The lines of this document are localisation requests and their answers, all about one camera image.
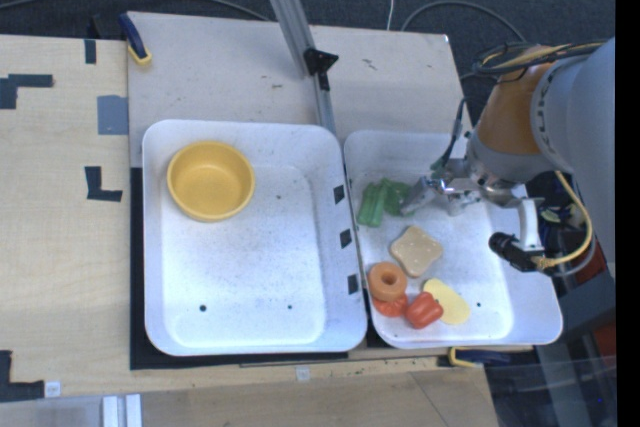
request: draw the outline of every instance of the yellow plate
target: yellow plate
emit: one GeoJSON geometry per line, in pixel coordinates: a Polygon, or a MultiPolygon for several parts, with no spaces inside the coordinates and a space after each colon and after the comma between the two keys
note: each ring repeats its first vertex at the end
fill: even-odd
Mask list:
{"type": "Polygon", "coordinates": [[[173,156],[167,185],[185,214],[197,221],[221,221],[248,205],[255,175],[247,158],[233,146],[200,141],[173,156]]]}

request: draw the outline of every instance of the toy tomato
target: toy tomato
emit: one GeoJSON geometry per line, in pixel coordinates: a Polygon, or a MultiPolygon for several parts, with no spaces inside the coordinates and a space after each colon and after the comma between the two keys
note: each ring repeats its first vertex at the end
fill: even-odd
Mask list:
{"type": "Polygon", "coordinates": [[[409,304],[407,294],[402,294],[395,301],[381,301],[375,297],[371,297],[373,306],[385,317],[402,317],[409,304]]]}
{"type": "Polygon", "coordinates": [[[409,305],[404,316],[416,329],[422,329],[440,317],[444,310],[429,292],[421,292],[409,305]]]}

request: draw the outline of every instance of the black connector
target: black connector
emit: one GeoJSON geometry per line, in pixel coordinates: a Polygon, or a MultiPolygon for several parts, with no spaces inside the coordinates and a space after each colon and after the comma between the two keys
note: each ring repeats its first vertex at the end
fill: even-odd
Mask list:
{"type": "Polygon", "coordinates": [[[536,264],[531,260],[532,256],[542,256],[541,251],[523,251],[514,244],[518,239],[514,235],[497,232],[489,238],[491,251],[500,258],[504,258],[509,264],[521,272],[531,272],[536,270],[536,264]]]}

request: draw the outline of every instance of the toy bread slice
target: toy bread slice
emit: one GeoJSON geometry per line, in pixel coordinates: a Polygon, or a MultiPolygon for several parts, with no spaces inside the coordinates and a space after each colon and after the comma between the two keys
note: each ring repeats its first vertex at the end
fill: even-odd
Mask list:
{"type": "Polygon", "coordinates": [[[418,226],[409,226],[389,248],[404,271],[412,278],[422,275],[442,255],[440,243],[418,226]]]}
{"type": "Polygon", "coordinates": [[[440,320],[445,324],[462,324],[471,315],[471,308],[467,302],[453,288],[439,279],[427,280],[422,290],[429,292],[440,303],[444,310],[440,320]]]}

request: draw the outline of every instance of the toy food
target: toy food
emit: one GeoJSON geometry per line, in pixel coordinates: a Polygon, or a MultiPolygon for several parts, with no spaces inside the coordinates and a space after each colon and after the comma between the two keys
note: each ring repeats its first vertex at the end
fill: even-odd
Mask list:
{"type": "Polygon", "coordinates": [[[442,317],[442,306],[429,292],[420,292],[404,316],[416,329],[422,329],[442,317]]]}
{"type": "Polygon", "coordinates": [[[412,278],[422,275],[442,255],[442,245],[418,226],[409,226],[389,248],[393,256],[412,278]]]}
{"type": "Polygon", "coordinates": [[[422,287],[424,292],[429,292],[442,305],[444,314],[442,322],[446,324],[462,324],[471,315],[471,308],[467,302],[458,295],[450,286],[445,285],[437,278],[427,280],[422,287]]]}
{"type": "Polygon", "coordinates": [[[407,276],[392,262],[380,262],[367,275],[369,293],[380,301],[395,301],[407,289],[407,276]]]}
{"type": "Polygon", "coordinates": [[[371,302],[374,308],[385,317],[402,317],[409,305],[409,298],[407,294],[402,294],[400,298],[395,301],[381,301],[380,299],[372,297],[371,302]]]}

